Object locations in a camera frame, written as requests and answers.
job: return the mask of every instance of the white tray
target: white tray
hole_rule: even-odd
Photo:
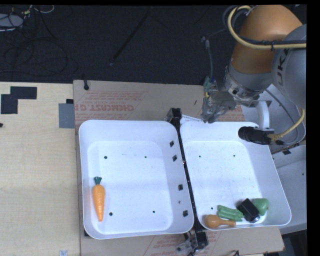
[[[242,140],[240,127],[256,127],[252,122],[188,121],[180,133],[200,223],[208,230],[261,226],[282,226],[290,222],[291,210],[267,145]],[[217,206],[232,209],[246,198],[267,198],[269,207],[256,223],[243,219],[235,227],[211,229],[206,215],[217,213]]]
[[[83,224],[111,239],[185,233],[194,224],[175,127],[165,121],[88,120],[79,128]],[[105,188],[103,221],[94,209],[94,177]]]

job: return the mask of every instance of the light wood surface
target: light wood surface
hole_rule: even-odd
[[[18,114],[0,114],[0,255],[80,255],[75,130],[59,128],[59,103],[72,84],[0,83],[37,87],[19,99]]]

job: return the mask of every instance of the toy carrot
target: toy carrot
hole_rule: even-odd
[[[102,222],[105,208],[105,188],[100,184],[102,178],[94,177],[95,186],[92,188],[93,204],[98,220]]]

